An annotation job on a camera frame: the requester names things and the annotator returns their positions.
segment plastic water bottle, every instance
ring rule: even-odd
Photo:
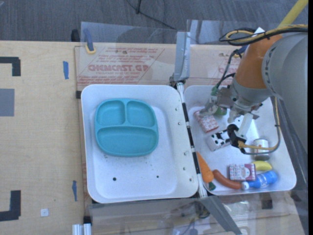
[[[241,187],[243,190],[249,188],[264,188],[270,184],[274,184],[277,181],[277,174],[270,170],[261,174],[256,175],[255,181],[242,182]]]

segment blue divided plate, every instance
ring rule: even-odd
[[[155,112],[141,100],[118,98],[103,101],[97,107],[94,126],[98,146],[109,155],[143,156],[157,147]]]

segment dark floor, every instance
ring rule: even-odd
[[[82,22],[185,30],[187,20],[279,24],[297,0],[0,0],[0,40],[71,41]],[[308,23],[308,6],[294,23]],[[294,191],[308,233],[307,154],[294,159]]]

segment tin can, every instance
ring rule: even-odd
[[[268,148],[268,141],[266,139],[256,139],[254,140],[254,146]],[[269,160],[268,150],[254,149],[254,152],[257,153],[254,155],[255,160]]]

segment white tray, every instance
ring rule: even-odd
[[[156,149],[142,157],[115,157],[97,145],[94,115],[106,99],[143,100],[153,108],[159,132]],[[163,85],[89,85],[81,94],[87,186],[98,203],[186,198],[198,190],[197,174],[178,92]]]
[[[189,116],[191,132],[194,140],[195,149],[200,152],[211,170],[218,169],[224,176],[227,176],[227,166],[229,164],[247,164],[254,161],[252,155],[245,155],[240,152],[238,148],[231,145],[225,146],[215,151],[211,151],[205,142],[205,138],[209,135],[214,134],[217,131],[221,131],[227,128],[227,118],[226,116],[215,117],[219,128],[215,129],[209,133],[204,133],[201,129],[199,123],[193,116],[193,113],[204,107],[211,94],[212,86],[190,86],[185,90],[184,96],[187,106],[187,112]],[[271,100],[268,98],[263,106],[260,107],[258,111],[254,112],[260,117],[252,121],[251,127],[247,133],[247,144],[252,144],[254,139],[267,139],[269,146],[274,146],[277,143],[277,132],[273,106]],[[240,127],[240,123],[243,117],[235,120],[235,124]],[[214,195],[235,195],[235,194],[246,194],[246,193],[257,193],[257,192],[270,192],[270,191],[285,191],[291,190],[296,184],[296,174],[291,163],[289,153],[281,135],[281,141],[279,148],[270,154],[270,159],[268,162],[272,165],[273,169],[278,174],[277,182],[266,188],[260,189],[249,189],[234,190],[227,188],[217,182],[215,179],[213,183],[215,184],[215,190],[211,191]]]

